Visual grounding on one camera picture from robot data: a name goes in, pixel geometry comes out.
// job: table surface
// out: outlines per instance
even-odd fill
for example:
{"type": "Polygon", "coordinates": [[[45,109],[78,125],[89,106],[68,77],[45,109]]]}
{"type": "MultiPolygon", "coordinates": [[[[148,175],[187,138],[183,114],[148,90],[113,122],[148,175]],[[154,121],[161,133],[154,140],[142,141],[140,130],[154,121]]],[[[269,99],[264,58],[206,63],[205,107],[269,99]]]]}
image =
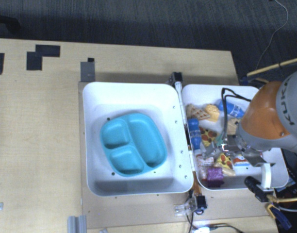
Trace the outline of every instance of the table surface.
{"type": "MultiPolygon", "coordinates": [[[[87,58],[95,59],[97,81],[164,83],[171,72],[179,71],[184,84],[238,84],[228,51],[0,39],[0,53],[5,54],[0,75],[3,233],[65,233],[67,218],[83,213],[78,82],[80,64],[87,58]],[[60,46],[60,57],[43,57],[42,71],[27,71],[27,52],[35,51],[36,44],[60,46]]],[[[202,191],[208,209],[196,217],[196,225],[230,223],[245,233],[278,232],[264,205],[247,189],[202,191]]],[[[140,200],[139,196],[128,199],[140,200]]],[[[152,203],[152,214],[145,221],[139,213],[139,221],[135,218],[133,224],[149,224],[109,227],[108,232],[187,232],[184,218],[173,221],[172,216],[165,216],[164,223],[157,219],[160,210],[172,215],[173,195],[160,195],[158,203],[155,195],[145,199],[141,205],[152,203]]],[[[124,200],[122,218],[132,209],[124,200]]],[[[113,226],[124,225],[119,218],[107,220],[113,226]]],[[[233,231],[224,228],[223,232],[233,231]]]]}

